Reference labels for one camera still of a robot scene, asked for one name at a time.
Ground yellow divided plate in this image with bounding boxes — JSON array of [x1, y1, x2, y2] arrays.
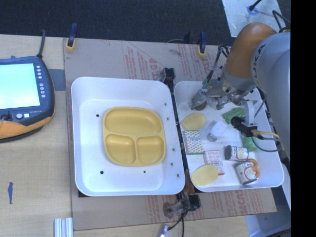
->
[[102, 106, 166, 167]]

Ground orange patterned carton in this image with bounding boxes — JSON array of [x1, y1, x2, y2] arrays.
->
[[183, 130, 204, 156], [202, 150, 225, 176]]

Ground yellow oval slice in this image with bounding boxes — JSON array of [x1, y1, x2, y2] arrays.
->
[[191, 164, 219, 187], [181, 112, 206, 131]]

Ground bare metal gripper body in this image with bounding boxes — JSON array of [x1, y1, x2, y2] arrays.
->
[[206, 79, 250, 106]]

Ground white plastic tray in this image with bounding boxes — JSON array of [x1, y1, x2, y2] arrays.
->
[[71, 77, 186, 197], [173, 80, 285, 193]]

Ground clear plastic bottle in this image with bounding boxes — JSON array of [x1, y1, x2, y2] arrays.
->
[[206, 119, 228, 142]]

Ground thin black and white rod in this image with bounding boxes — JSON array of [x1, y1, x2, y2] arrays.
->
[[165, 78, 196, 195]]

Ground brown cardboard board, red print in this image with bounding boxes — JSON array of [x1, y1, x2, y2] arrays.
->
[[63, 38, 277, 232]]

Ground white can with orange print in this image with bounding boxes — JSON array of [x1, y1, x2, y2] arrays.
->
[[235, 161, 259, 185], [224, 145, 249, 162]]

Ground orange pretzel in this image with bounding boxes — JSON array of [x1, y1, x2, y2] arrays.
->
[[246, 158, 261, 179]]

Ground black block with thin wires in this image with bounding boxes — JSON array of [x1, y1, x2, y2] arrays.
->
[[160, 67, 176, 84], [187, 194, 202, 211]]

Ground green toy vegetable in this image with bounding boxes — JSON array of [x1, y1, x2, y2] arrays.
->
[[221, 107, 245, 124], [241, 135, 258, 152]]

